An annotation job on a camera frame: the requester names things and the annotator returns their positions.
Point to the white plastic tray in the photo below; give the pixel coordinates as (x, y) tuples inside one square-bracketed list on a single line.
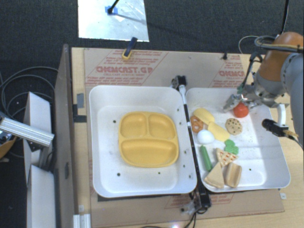
[(107, 151), (261, 158)]

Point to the thin black and white rod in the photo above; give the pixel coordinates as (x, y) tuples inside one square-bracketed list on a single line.
[(190, 129)]

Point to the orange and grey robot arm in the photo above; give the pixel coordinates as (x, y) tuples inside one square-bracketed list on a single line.
[(273, 63)]

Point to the green toy broccoli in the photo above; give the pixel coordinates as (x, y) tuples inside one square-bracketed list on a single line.
[(230, 147)]

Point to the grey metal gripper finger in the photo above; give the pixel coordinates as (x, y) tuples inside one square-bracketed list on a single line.
[(251, 104), (230, 104)]

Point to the tan toy bread roll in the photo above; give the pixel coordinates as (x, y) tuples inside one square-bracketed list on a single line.
[(233, 174)]

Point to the orange toy pretzel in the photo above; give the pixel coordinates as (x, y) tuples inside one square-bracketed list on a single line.
[(196, 125)]

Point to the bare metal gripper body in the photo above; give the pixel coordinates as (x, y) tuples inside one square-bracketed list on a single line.
[(255, 96)]

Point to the lattice toy pie slice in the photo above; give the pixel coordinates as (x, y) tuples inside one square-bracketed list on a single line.
[(224, 157)]

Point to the yellow divided plate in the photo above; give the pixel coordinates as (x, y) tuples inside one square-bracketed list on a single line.
[(147, 148)]

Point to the red toy tomato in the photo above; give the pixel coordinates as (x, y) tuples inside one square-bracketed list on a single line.
[(240, 110)]

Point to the white toy egg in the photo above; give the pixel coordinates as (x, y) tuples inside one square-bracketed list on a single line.
[(205, 136)]

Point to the brown chocolate chip biscuit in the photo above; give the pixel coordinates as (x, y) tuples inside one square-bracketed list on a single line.
[(234, 126)]

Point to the brown cardboard board red print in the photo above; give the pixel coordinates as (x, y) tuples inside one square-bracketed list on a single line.
[(147, 68)]

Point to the green toy bean pod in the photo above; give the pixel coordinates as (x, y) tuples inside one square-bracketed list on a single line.
[(206, 158)]

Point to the black cylinder on white bracket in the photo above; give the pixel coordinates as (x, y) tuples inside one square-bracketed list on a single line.
[(273, 127)]

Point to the yellow toy crisp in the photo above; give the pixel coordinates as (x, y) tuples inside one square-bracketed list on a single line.
[(218, 132), (204, 115)]

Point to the tan toy bread wedge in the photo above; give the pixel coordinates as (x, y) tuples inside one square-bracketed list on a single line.
[(216, 177)]

